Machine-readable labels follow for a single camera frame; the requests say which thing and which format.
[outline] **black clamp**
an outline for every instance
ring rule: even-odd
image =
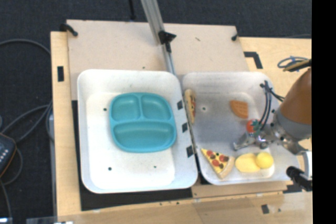
[[[62,23],[59,25],[59,30],[62,31],[62,32],[66,32],[66,31],[69,31],[72,33],[72,35],[74,37],[77,37],[78,36],[78,33],[68,24],[65,24],[65,23]]]
[[[172,52],[172,48],[170,46],[170,42],[173,41],[173,39],[176,37],[174,34],[167,33],[165,31],[160,31],[159,32],[159,39],[161,44],[166,45],[166,51],[167,52]]]

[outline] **black floor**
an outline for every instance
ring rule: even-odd
[[[144,22],[139,0],[135,21]],[[165,23],[235,25],[240,36],[311,38],[312,0],[159,0]],[[50,48],[50,31],[67,19],[129,21],[128,0],[0,0],[0,116],[4,130],[21,114],[51,99],[50,55],[29,39]],[[15,140],[43,114],[30,114],[4,132]],[[50,148],[44,120],[18,143],[23,169],[5,186],[14,223],[50,216],[52,211]],[[2,177],[8,182],[20,168],[18,155]],[[8,216],[0,190],[0,216]]]

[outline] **white tray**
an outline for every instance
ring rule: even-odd
[[[197,180],[192,145],[180,82],[164,71],[86,70],[78,77],[78,119],[81,178],[94,193],[181,189]],[[155,153],[128,153],[113,142],[109,105],[114,97],[129,92],[150,92],[170,104],[177,139],[172,147]],[[177,104],[182,101],[183,108]]]
[[[271,168],[261,169],[256,173],[241,173],[234,167],[227,177],[219,179],[201,152],[201,148],[206,148],[238,157],[241,154],[262,151],[255,145],[234,150],[233,142],[237,142],[242,136],[248,120],[234,115],[229,101],[234,99],[247,102],[249,119],[261,118],[265,109],[265,94],[260,84],[265,80],[273,87],[269,78],[260,72],[198,72],[187,74],[183,78],[183,90],[192,89],[196,93],[196,114],[192,133],[201,173],[208,182],[214,185],[229,185],[288,180],[288,166],[299,166],[296,156],[281,145],[273,143],[263,150],[270,152],[274,157],[275,162]],[[278,101],[273,98],[271,108],[278,107]]]

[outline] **brown cylinder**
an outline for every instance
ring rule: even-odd
[[[311,68],[294,83],[282,102],[280,111],[289,120],[311,124]]]

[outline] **wooden table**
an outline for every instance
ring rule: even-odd
[[[182,27],[188,29],[190,26],[185,25]],[[51,32],[58,216],[72,215],[72,219],[80,220],[80,223],[86,223],[89,220],[92,221],[91,217],[94,217],[96,222],[102,221],[102,223],[107,219],[113,219],[114,223],[174,223],[176,220],[179,223],[190,223],[191,221],[193,223],[208,223],[207,221],[213,221],[220,217],[220,214],[212,214],[210,218],[207,218],[206,212],[211,211],[209,206],[213,205],[219,212],[223,206],[228,205],[231,211],[234,212],[238,208],[242,208],[240,205],[248,203],[248,206],[245,207],[246,212],[249,210],[257,212],[253,213],[255,220],[260,218],[264,220],[265,214],[260,211],[259,205],[268,201],[269,204],[274,205],[280,203],[283,214],[278,216],[268,215],[266,221],[271,221],[273,217],[291,216],[297,218],[298,214],[302,216],[301,218],[297,218],[297,223],[304,223],[300,221],[307,220],[307,218],[312,221],[312,207],[310,208],[312,206],[312,193],[284,195],[282,191],[287,189],[286,186],[291,184],[290,181],[262,185],[242,184],[235,187],[205,186],[197,182],[192,187],[193,198],[191,199],[126,205],[95,211],[81,211],[74,123],[71,108],[68,35],[66,32]],[[282,72],[282,70],[277,68],[277,62],[289,56],[311,58],[310,39],[239,38],[239,41],[242,50],[244,52],[256,52],[263,65],[263,69],[257,69],[254,60],[246,58],[249,70],[265,73],[273,82],[275,90],[279,95],[286,95],[291,85],[301,73]],[[64,69],[64,77],[61,81],[58,77],[59,67]],[[310,141],[305,141],[303,146],[311,149]],[[290,205],[302,200],[304,201],[302,207],[293,214]],[[230,219],[235,219],[234,214],[231,215]]]

